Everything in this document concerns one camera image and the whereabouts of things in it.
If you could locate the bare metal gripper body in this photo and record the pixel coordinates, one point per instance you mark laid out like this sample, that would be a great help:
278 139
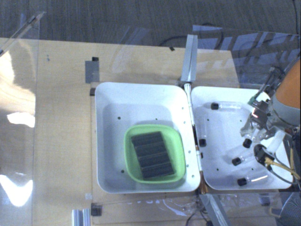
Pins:
261 113

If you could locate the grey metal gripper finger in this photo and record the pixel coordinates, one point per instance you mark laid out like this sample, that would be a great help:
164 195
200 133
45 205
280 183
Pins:
266 133
246 128

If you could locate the clear plastic bottle black cap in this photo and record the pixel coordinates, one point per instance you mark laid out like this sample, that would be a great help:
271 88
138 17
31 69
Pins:
242 181
247 143
202 142
214 106
236 161

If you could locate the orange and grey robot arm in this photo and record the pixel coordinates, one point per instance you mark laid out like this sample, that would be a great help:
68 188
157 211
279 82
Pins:
288 91

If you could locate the white plastic tray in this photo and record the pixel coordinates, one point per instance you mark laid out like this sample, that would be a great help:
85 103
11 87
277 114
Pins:
221 135
110 135

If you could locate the green plastic bowl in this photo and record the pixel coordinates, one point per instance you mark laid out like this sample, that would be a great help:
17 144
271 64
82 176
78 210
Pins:
181 149

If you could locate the black ribbed block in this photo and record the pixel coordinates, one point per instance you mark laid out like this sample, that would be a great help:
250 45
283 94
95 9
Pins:
154 155

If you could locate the black cylinder on white bracket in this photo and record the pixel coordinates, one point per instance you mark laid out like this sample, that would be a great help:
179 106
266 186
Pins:
260 152

